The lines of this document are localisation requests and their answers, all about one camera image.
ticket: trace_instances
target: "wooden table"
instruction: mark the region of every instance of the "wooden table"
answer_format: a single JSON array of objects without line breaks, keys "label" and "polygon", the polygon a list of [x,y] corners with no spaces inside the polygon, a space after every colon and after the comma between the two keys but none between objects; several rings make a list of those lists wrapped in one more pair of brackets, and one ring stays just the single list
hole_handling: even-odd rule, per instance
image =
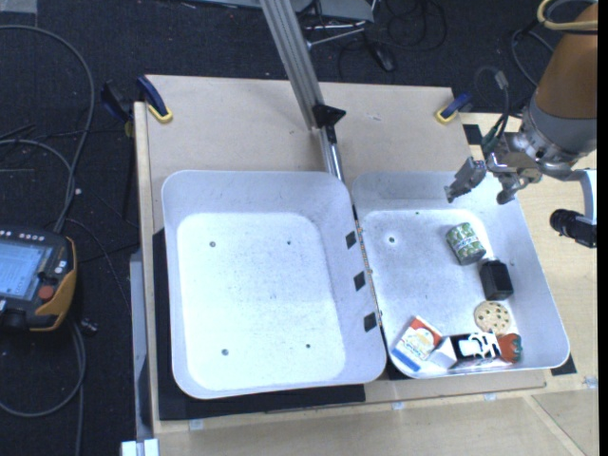
[{"label": "wooden table", "polygon": [[[599,454],[597,251],[559,237],[558,208],[582,209],[580,187],[546,178],[519,193],[541,265],[571,343],[577,372],[378,379],[366,403],[204,419],[158,416],[152,235],[162,228],[162,182],[182,169],[323,170],[288,82],[149,76],[174,113],[159,123],[135,105],[143,292],[152,431],[161,454]],[[448,88],[321,84],[326,103],[347,110],[336,126],[345,183],[370,171],[455,171],[479,157],[463,124],[486,132],[496,116],[432,115]],[[508,130],[516,131],[517,121]],[[596,155],[580,166],[595,167]]]}]

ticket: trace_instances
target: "black mat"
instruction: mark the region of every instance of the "black mat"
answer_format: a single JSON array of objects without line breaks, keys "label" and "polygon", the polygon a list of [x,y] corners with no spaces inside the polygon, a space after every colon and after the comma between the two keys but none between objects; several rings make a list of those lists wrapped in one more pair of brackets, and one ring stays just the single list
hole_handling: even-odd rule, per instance
[{"label": "black mat", "polygon": [[171,370],[169,280],[164,230],[154,236],[153,248],[159,412],[162,420],[199,419],[230,414],[365,402],[365,391],[362,385],[283,390],[214,400],[200,400],[183,393]]},{"label": "black mat", "polygon": [[[517,108],[534,87],[516,66],[509,37],[534,20],[541,1],[381,0],[369,37],[389,43],[398,62],[395,72],[384,72],[358,46],[344,49],[348,39],[313,47],[313,65],[320,81],[449,86],[455,96],[473,92],[472,111],[501,111],[495,85],[483,81],[478,91],[473,79],[480,66],[496,66],[504,71]],[[424,5],[408,13],[414,4]],[[0,11],[0,26],[5,24],[57,33],[81,52],[97,89],[112,79],[132,97],[136,77],[145,73],[286,78],[263,15],[254,9],[162,0],[38,0],[36,15]],[[536,30],[550,44],[560,38]],[[308,37],[326,35],[318,30]],[[546,49],[531,38],[517,49],[527,71],[541,76],[550,57]],[[20,138],[42,141],[71,158],[84,126],[87,93],[86,77],[64,47],[40,36],[0,31],[0,136],[36,124]],[[227,105],[238,112],[239,104]],[[81,192],[69,212],[78,223],[68,222],[65,234],[76,242],[81,260],[74,312],[99,327],[85,341],[83,454],[108,456],[119,453],[121,441],[135,437],[128,299],[129,258],[139,242],[138,200],[136,189],[127,187],[136,179],[129,170],[133,141],[99,100],[93,131],[77,171]],[[44,150],[22,144],[0,147],[0,170],[8,168],[19,171],[0,171],[0,223],[48,227],[61,209],[65,168]],[[65,332],[1,341],[2,400],[37,409],[69,389],[76,370]],[[76,416],[73,403],[44,419],[0,411],[0,455],[73,453]]]}]

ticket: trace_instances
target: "white tray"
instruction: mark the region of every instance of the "white tray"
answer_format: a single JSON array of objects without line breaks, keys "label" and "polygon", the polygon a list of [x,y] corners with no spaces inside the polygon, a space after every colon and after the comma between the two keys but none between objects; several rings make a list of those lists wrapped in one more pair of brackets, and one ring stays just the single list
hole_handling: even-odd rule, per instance
[{"label": "white tray", "polygon": [[451,227],[468,221],[487,250],[485,257],[507,265],[514,294],[500,302],[511,312],[512,331],[522,337],[522,360],[448,371],[430,363],[414,371],[392,355],[391,362],[413,378],[562,365],[570,352],[568,338],[519,202],[499,205],[501,186],[486,177],[450,204],[444,187],[453,179],[453,173],[442,172],[370,173],[353,184],[387,344],[392,348],[416,315],[443,336],[479,330],[473,311],[485,295],[478,265],[460,265],[445,237]]},{"label": "white tray", "polygon": [[163,185],[162,210],[173,373],[185,393],[361,384],[383,371],[351,199],[338,179],[180,171]]}]

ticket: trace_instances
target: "black cable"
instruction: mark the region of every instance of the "black cable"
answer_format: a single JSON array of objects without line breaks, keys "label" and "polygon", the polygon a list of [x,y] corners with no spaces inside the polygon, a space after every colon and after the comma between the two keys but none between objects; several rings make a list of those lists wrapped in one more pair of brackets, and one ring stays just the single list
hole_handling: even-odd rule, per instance
[{"label": "black cable", "polygon": [[133,221],[129,221],[128,219],[123,217],[123,214],[116,209],[114,206],[112,206],[109,202],[107,202],[104,198],[102,198],[100,195],[98,195],[95,190],[90,187],[90,185],[88,185],[86,187],[86,189],[88,191],[90,191],[90,193],[97,198],[107,209],[109,209],[112,213],[114,213],[117,217],[119,217],[125,224],[129,225],[131,228],[135,228],[136,230],[140,229],[140,225],[134,223]]},{"label": "black cable", "polygon": [[21,132],[33,130],[35,127],[36,127],[36,125],[34,125],[34,124],[27,124],[24,126],[20,126],[19,128],[14,128],[13,130],[11,130],[9,132],[7,132],[3,135],[0,135],[0,141],[6,139],[7,137],[10,137],[11,135],[17,135],[18,133],[21,133]]},{"label": "black cable", "polygon": [[123,251],[123,250],[127,250],[129,248],[135,248],[135,247],[139,247],[140,243],[138,241],[134,242],[134,243],[129,243],[128,245],[124,245],[122,247],[118,247],[115,248],[113,250],[105,250],[102,254],[100,255],[96,255],[96,256],[90,256],[89,258],[84,258],[84,259],[79,259],[78,260],[78,264],[82,265],[84,263],[88,263],[88,262],[92,262],[95,260],[99,260],[100,258],[107,258],[111,255],[114,254],[118,254],[119,252]]},{"label": "black cable", "polygon": [[537,87],[539,85],[539,83],[525,69],[525,67],[523,66],[523,64],[515,50],[515,47],[521,41],[522,37],[524,37],[526,35],[529,35],[530,37],[533,37],[534,39],[536,39],[551,53],[553,53],[553,47],[546,40],[544,40],[542,37],[540,37],[539,34],[537,34],[536,32],[534,32],[532,30],[524,31],[523,29],[520,29],[520,30],[516,30],[515,32],[513,32],[513,34],[511,34],[511,41],[510,41],[511,57],[513,58],[515,65],[518,67],[518,69],[523,74],[525,79],[528,80],[533,87]]},{"label": "black cable", "polygon": [[[437,2],[434,0],[412,0],[411,7],[405,10],[398,10],[392,2],[393,0],[385,0],[386,7],[391,14],[386,30],[392,42],[384,42],[384,44],[408,51],[427,52],[440,47],[446,41],[446,13]],[[439,39],[430,46],[419,47],[428,40],[428,31],[430,29],[429,17],[439,18]],[[412,19],[419,19],[416,20],[416,24],[420,24],[419,32],[413,40],[408,41],[405,31],[402,31],[403,35],[397,35],[398,30],[396,26],[398,23],[405,25]]]},{"label": "black cable", "polygon": [[485,94],[481,91],[480,86],[479,86],[479,81],[480,81],[480,77],[484,72],[491,72],[493,73],[494,79],[497,80],[497,76],[499,76],[499,73],[502,73],[497,67],[495,66],[480,66],[477,68],[477,70],[475,71],[475,76],[473,77],[473,84],[475,85],[475,90],[477,91],[477,94],[490,106],[492,106],[493,108],[501,108],[503,110],[502,114],[503,115],[509,115],[510,110],[510,98],[509,98],[509,94],[508,94],[508,89],[506,85],[500,86],[502,92],[503,92],[503,106],[497,106],[495,103],[492,103],[491,100],[489,100]]},{"label": "black cable", "polygon": [[55,41],[60,43],[62,46],[66,47],[78,59],[78,61],[82,65],[83,69],[85,70],[85,74],[88,79],[88,84],[90,87],[90,103],[89,103],[88,114],[87,114],[86,122],[85,122],[85,133],[83,133],[83,136],[81,137],[80,141],[78,142],[78,145],[76,147],[76,152],[74,153],[74,157],[72,159],[72,163],[71,163],[71,166],[69,169],[64,208],[62,209],[61,214],[59,215],[57,222],[55,223],[55,226],[53,227],[54,233],[60,233],[64,227],[64,222],[66,220],[67,212],[69,211],[69,208],[71,207],[71,204],[72,204],[72,201],[74,198],[74,191],[75,191],[74,175],[76,172],[76,167],[80,160],[80,156],[83,152],[83,148],[85,147],[86,139],[88,137],[88,132],[89,132],[91,124],[93,122],[93,112],[95,109],[95,85],[93,82],[93,76],[92,76],[92,73],[90,71],[88,64],[86,63],[85,59],[80,54],[80,52],[78,52],[78,50],[72,44],[70,44],[66,39],[64,39],[63,37],[60,37],[59,35],[57,35],[53,32],[50,32],[48,30],[43,30],[43,29],[37,28],[37,27],[18,26],[18,25],[0,26],[0,30],[24,30],[24,31],[28,31],[28,32],[34,32],[34,33],[46,35],[47,37],[54,39]]},{"label": "black cable", "polygon": [[[68,130],[68,131],[62,131],[62,132],[51,132],[51,133],[46,133],[44,135],[36,135],[32,139],[35,141],[42,141],[42,140],[46,140],[46,139],[64,139],[64,138],[74,137],[75,135],[82,135],[85,132],[86,132],[86,130]],[[102,134],[102,133],[121,133],[121,132],[124,133],[124,129],[99,128],[99,129],[95,129],[95,130],[90,130],[89,136],[96,135],[96,134]]]},{"label": "black cable", "polygon": [[75,224],[77,226],[80,226],[83,230],[85,230],[90,235],[91,238],[93,238],[93,240],[95,241],[95,243],[97,243],[97,246],[102,251],[102,254],[105,257],[105,260],[107,261],[107,265],[110,268],[110,272],[112,273],[112,276],[114,277],[114,280],[116,281],[116,285],[118,286],[119,291],[121,291],[121,294],[123,295],[124,304],[126,305],[127,311],[129,313],[129,316],[130,316],[131,315],[131,305],[129,304],[129,301],[126,298],[126,293],[124,292],[123,285],[121,284],[121,281],[118,278],[118,274],[116,273],[116,269],[114,268],[114,264],[112,263],[112,259],[109,257],[109,254],[107,253],[107,250],[105,249],[105,247],[103,246],[103,244],[101,243],[101,241],[97,238],[97,236],[87,226],[85,226],[80,221],[78,221],[76,219],[72,219],[72,218],[66,218],[66,221],[69,222],[69,223],[73,223],[73,224]]},{"label": "black cable", "polygon": [[55,412],[64,408],[67,404],[69,404],[72,399],[78,394],[79,395],[79,408],[78,408],[78,423],[77,423],[77,435],[76,435],[76,447],[75,454],[76,456],[80,455],[81,452],[81,443],[82,443],[82,428],[84,421],[84,389],[83,384],[85,381],[86,375],[86,350],[85,350],[85,341],[83,339],[83,335],[80,332],[76,322],[69,317],[67,320],[67,325],[69,327],[69,332],[71,334],[72,344],[74,345],[74,351],[76,352],[76,361],[78,363],[78,380],[73,389],[69,392],[69,394],[58,404],[51,408],[46,408],[43,410],[38,410],[36,412],[25,412],[23,410],[12,408],[0,401],[0,409],[4,412],[15,416],[21,417],[23,419],[37,419],[40,417],[47,417]]},{"label": "black cable", "polygon": [[342,45],[341,49],[338,52],[338,57],[336,59],[336,67],[338,71],[338,80],[344,82],[344,73],[342,70],[342,61],[344,59],[344,55],[346,52],[353,52],[357,50],[365,49],[365,41],[362,39],[357,39],[354,37],[352,40]]},{"label": "black cable", "polygon": [[[65,195],[65,200],[64,200],[64,207],[53,227],[53,233],[61,233],[61,231],[64,228],[67,213],[68,213],[68,211],[71,207],[71,204],[73,202],[73,199],[74,199],[74,193],[75,193],[75,189],[76,189],[76,186],[75,186],[76,168],[78,166],[80,157],[83,153],[83,149],[86,144],[86,139],[88,138],[88,134],[89,134],[92,122],[93,122],[93,113],[95,110],[95,84],[93,82],[93,76],[92,76],[92,73],[91,73],[91,70],[90,70],[88,64],[86,63],[85,59],[80,54],[80,52],[78,52],[78,50],[72,44],[70,44],[66,39],[64,39],[63,37],[61,37],[53,32],[50,32],[48,30],[44,30],[41,28],[37,28],[37,27],[22,26],[22,25],[0,26],[0,30],[23,30],[23,31],[33,32],[33,33],[37,33],[37,34],[41,34],[41,35],[50,37],[51,39],[55,40],[56,42],[58,42],[59,44],[61,44],[65,48],[67,48],[76,57],[76,59],[79,61],[79,63],[83,67],[85,74],[86,74],[86,78],[88,80],[88,85],[89,85],[89,89],[90,89],[90,100],[89,100],[86,121],[85,121],[85,132],[83,133],[81,139],[79,140],[79,142],[76,146],[76,151],[74,153],[71,163],[67,162],[65,157],[63,155],[61,155],[59,152],[57,152],[55,149],[53,149],[52,147],[49,147],[41,142],[27,141],[27,140],[18,141],[19,143],[29,143],[29,144],[46,149],[48,152],[51,152],[56,157],[58,157],[67,168],[68,175],[67,175],[67,182],[66,182],[66,195]],[[13,141],[0,141],[0,144],[6,144],[7,142],[13,142]],[[78,456],[81,451],[82,430],[83,430],[83,420],[84,420],[83,382],[84,382],[85,373],[86,373],[86,352],[85,352],[85,343],[83,341],[82,335],[73,320],[71,320],[71,322],[69,323],[69,327],[70,327],[70,332],[72,333],[74,347],[77,352],[80,377],[79,377],[79,381],[78,381],[76,387],[68,395],[68,397],[66,399],[64,399],[64,402],[62,402],[62,403],[58,404],[57,406],[50,408],[48,410],[35,412],[35,413],[26,413],[26,412],[21,412],[19,410],[14,410],[1,403],[0,403],[0,408],[12,415],[19,416],[19,417],[26,417],[26,418],[43,417],[46,415],[50,415],[51,413],[54,413],[59,409],[62,409],[76,395],[76,393],[79,392],[80,393],[80,406],[79,406],[79,411],[78,411],[78,424],[77,424],[76,449],[75,449],[75,454]]]}]

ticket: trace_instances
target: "yellow clamp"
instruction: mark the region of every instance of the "yellow clamp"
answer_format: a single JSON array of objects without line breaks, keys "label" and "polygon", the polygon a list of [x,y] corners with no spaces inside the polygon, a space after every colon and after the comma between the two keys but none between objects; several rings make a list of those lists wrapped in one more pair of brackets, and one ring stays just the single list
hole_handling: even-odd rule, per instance
[{"label": "yellow clamp", "polygon": [[442,117],[441,114],[444,112],[444,110],[446,108],[447,108],[447,106],[444,106],[443,108],[441,108],[440,110],[438,110],[435,113],[435,118],[437,119],[437,122],[439,122],[440,124],[449,124],[452,120],[454,120],[454,117],[456,116],[456,113],[452,113],[447,118]]},{"label": "yellow clamp", "polygon": [[161,115],[158,110],[151,104],[148,105],[148,109],[150,110],[150,113],[154,115],[154,118],[161,122],[161,124],[167,124],[173,119],[173,112],[169,109],[169,107],[167,107],[166,115]]}]

